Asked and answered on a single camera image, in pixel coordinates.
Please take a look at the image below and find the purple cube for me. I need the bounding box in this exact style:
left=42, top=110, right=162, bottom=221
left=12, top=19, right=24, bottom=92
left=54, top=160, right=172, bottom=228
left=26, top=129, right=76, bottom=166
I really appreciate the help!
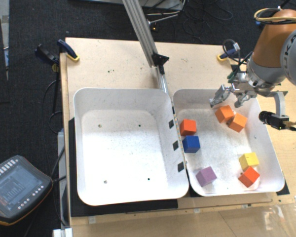
left=195, top=166, right=218, bottom=188

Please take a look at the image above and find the yellow cube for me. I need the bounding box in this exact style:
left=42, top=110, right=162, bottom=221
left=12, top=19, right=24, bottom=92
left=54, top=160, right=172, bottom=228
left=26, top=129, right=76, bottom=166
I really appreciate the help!
left=238, top=152, right=260, bottom=171

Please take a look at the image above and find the blue cube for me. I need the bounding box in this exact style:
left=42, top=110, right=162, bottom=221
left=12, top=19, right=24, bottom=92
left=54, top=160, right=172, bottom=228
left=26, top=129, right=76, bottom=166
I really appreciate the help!
left=182, top=135, right=201, bottom=154

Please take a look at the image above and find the black cylinder on white bracket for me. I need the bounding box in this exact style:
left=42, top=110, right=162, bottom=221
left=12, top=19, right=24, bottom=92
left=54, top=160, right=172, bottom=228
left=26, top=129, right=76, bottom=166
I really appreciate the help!
left=258, top=90, right=290, bottom=130

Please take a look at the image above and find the red-orange cube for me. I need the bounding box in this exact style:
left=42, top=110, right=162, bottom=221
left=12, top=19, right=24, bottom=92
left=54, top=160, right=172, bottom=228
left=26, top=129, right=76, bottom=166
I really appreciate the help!
left=179, top=118, right=197, bottom=137
left=238, top=166, right=261, bottom=189

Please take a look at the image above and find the orange cube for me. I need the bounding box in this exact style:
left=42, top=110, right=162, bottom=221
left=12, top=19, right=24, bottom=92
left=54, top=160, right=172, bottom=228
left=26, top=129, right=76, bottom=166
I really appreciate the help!
left=214, top=105, right=235, bottom=124
left=228, top=113, right=248, bottom=133

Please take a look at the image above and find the pale wood board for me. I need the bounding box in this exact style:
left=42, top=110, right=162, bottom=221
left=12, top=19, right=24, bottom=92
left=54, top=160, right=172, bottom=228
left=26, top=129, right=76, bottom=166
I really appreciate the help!
left=60, top=37, right=296, bottom=227

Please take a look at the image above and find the white plastic tray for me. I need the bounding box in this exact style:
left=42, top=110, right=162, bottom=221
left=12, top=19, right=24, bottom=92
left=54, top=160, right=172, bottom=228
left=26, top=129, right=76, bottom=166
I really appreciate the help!
left=173, top=88, right=286, bottom=198
left=73, top=87, right=189, bottom=206

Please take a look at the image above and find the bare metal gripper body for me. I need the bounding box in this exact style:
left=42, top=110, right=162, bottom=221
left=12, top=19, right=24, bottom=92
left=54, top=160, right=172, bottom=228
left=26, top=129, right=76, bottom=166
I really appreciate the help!
left=228, top=72, right=266, bottom=96

